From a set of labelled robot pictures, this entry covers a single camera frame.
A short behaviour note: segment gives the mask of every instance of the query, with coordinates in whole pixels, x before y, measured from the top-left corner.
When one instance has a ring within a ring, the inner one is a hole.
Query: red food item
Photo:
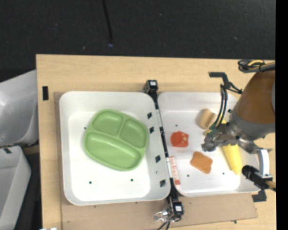
[[[189,138],[189,135],[186,133],[183,133],[181,131],[174,132],[171,135],[172,146],[185,148],[189,145],[188,138]]]

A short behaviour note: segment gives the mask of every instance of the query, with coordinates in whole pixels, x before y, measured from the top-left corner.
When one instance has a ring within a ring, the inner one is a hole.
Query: wooden table
[[[43,227],[57,227],[59,230],[85,229],[86,221],[83,216],[77,216],[77,210],[72,219],[67,219],[67,215],[62,210],[62,205],[66,202],[64,202],[64,197],[61,196],[60,187],[60,160],[57,149],[54,93],[67,91],[139,92],[148,79],[158,81],[159,92],[218,92],[221,79],[210,78],[209,71],[223,71],[238,88],[244,88],[252,74],[239,72],[237,61],[236,59],[37,55]],[[264,148],[273,149],[269,153],[270,173],[275,176],[275,135],[270,134],[265,139],[259,140],[257,144]],[[253,202],[250,204],[252,198],[250,194],[243,194],[242,202],[245,202],[244,205],[238,205],[232,196],[228,196],[228,201],[225,200],[227,196],[212,199],[205,197],[184,198],[185,204],[188,205],[187,208],[190,208],[192,203],[197,204],[198,207],[192,208],[193,212],[185,214],[180,223],[172,224],[171,228],[177,230],[274,230],[276,229],[276,193],[266,190],[266,194],[266,202],[255,204]],[[210,208],[204,205],[207,200],[218,203],[219,206],[212,206],[211,209],[214,210],[209,212]],[[96,214],[100,215],[100,221],[96,222],[95,226],[87,227],[87,229],[107,229],[108,222],[112,220],[117,221],[115,226],[118,229],[122,228],[126,222],[131,229],[132,226],[138,226],[139,224],[143,226],[143,229],[157,229],[160,223],[151,224],[152,217],[144,214],[144,209],[147,211],[147,208],[151,207],[153,203],[137,204],[138,209],[141,207],[143,209],[142,216],[134,212],[135,205],[130,203],[113,204],[111,208],[113,212],[108,218],[105,211],[109,210],[111,206],[106,206],[103,209],[101,207],[99,211],[96,211]],[[226,204],[232,204],[236,209],[222,212],[226,208]],[[256,208],[258,217],[252,213],[252,207]],[[128,215],[124,218],[118,217],[116,211],[124,209],[127,210]],[[236,224],[232,222],[232,220],[237,219],[243,220],[238,220]]]

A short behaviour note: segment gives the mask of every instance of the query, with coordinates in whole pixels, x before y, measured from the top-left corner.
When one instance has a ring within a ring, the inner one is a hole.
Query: white container
[[[61,96],[59,107],[64,193],[72,204],[161,200],[169,194],[168,168],[155,104],[150,96],[141,92],[67,92]],[[154,127],[143,160],[131,171],[102,165],[84,150],[84,128],[104,109],[130,115],[148,129]]]
[[[227,109],[233,109],[237,99],[228,94]],[[158,97],[158,104],[166,137],[168,154],[174,157],[180,184],[175,185],[184,196],[204,196],[259,191],[253,182],[230,170],[226,157],[220,147],[212,152],[203,152],[205,130],[196,124],[201,110],[209,108],[218,114],[221,105],[220,93],[211,92],[164,92]],[[186,148],[173,147],[172,133],[182,131],[189,134]],[[190,164],[193,153],[202,152],[213,160],[212,169],[205,174]],[[256,154],[248,154],[240,149],[242,166],[248,164],[259,168]]]
[[[20,147],[7,152],[0,149],[0,230],[14,229],[31,175]]]
[[[0,83],[0,147],[38,140],[36,70]]]

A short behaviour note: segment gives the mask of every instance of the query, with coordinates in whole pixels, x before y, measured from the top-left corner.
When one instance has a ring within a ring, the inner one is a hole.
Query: green plate
[[[84,149],[94,160],[120,171],[137,167],[148,145],[147,127],[124,113],[98,112],[86,129]]]

